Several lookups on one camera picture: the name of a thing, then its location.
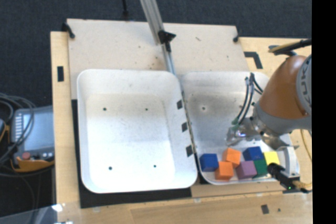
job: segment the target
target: black floor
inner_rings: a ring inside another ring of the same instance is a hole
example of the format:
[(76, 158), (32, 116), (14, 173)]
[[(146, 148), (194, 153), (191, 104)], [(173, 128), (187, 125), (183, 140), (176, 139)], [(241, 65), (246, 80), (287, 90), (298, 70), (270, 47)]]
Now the black floor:
[[(129, 18), (145, 21), (139, 0)], [(236, 25), (241, 36), (311, 38), (312, 0), (157, 0), (164, 22)], [(0, 92), (52, 104), (50, 31), (67, 18), (123, 19), (122, 0), (0, 0)], [(51, 172), (0, 176), (0, 216), (52, 204)]]

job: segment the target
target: yellow cube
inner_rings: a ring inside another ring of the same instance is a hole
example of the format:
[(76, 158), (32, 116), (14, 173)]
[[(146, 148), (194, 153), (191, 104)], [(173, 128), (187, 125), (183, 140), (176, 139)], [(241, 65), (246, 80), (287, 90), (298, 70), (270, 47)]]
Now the yellow cube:
[(264, 152), (264, 157), (267, 165), (270, 163), (280, 164), (278, 153), (276, 151)]

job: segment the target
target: green cube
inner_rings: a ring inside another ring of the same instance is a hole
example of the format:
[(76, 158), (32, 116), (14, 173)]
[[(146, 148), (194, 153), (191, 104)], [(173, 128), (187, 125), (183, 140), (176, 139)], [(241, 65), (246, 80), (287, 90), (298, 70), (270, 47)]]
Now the green cube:
[(264, 159), (258, 159), (254, 161), (254, 165), (256, 166), (257, 175), (254, 176), (253, 178), (263, 177), (268, 174), (267, 164)]

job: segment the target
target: red button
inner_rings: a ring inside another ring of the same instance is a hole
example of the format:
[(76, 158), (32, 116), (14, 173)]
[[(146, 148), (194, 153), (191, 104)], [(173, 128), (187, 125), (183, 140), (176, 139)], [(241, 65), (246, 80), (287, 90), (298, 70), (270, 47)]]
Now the red button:
[(31, 154), (29, 152), (23, 152), (22, 153), (22, 159), (28, 160), (30, 159)]

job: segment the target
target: block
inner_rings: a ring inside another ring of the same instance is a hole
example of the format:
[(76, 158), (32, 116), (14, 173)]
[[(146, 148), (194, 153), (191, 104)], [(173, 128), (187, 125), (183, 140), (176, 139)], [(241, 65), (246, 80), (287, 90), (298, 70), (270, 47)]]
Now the block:
[(253, 162), (254, 162), (254, 166), (255, 166), (256, 171), (257, 171), (257, 175), (254, 176), (254, 178), (263, 177), (263, 176), (266, 176), (268, 174), (267, 164), (266, 164), (266, 161), (264, 159), (259, 159), (257, 161), (253, 161)]
[(218, 169), (215, 171), (216, 180), (229, 181), (234, 175), (233, 165), (230, 162), (218, 162)]
[(260, 146), (249, 147), (243, 151), (243, 156), (246, 161), (257, 161), (265, 159)]
[(254, 161), (244, 161), (236, 168), (238, 179), (252, 178), (257, 175)]
[(236, 168), (240, 164), (241, 152), (234, 150), (233, 148), (228, 147), (223, 152), (223, 162), (230, 162), (233, 165), (233, 168)]
[(276, 151), (264, 152), (264, 158), (267, 165), (269, 165), (270, 163), (280, 164), (278, 153)]
[(218, 168), (217, 154), (205, 153), (199, 159), (199, 164), (204, 172), (214, 172)]

